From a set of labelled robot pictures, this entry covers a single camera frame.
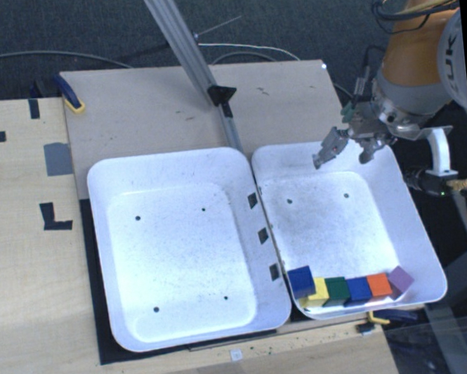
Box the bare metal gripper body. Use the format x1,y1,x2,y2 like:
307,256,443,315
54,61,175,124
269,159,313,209
342,93,431,149

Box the white plastic tray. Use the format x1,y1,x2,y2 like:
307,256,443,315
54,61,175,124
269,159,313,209
84,140,296,357
249,127,451,327

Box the dark blue cube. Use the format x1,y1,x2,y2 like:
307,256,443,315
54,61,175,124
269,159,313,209
286,264,317,301

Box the black cylinder on white bracket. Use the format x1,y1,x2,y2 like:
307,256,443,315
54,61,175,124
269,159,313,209
399,125,462,200

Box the green cube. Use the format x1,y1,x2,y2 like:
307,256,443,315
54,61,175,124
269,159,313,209
321,276,352,308

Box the pale wood board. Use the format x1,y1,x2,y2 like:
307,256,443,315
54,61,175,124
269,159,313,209
58,38,399,357

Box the purple cube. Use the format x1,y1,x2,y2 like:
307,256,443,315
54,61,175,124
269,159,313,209
384,263,417,301

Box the orange cube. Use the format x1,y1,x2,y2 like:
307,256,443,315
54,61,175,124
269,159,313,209
366,271,394,300

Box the yellow cube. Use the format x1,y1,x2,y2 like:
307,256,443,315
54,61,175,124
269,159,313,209
295,276,332,310

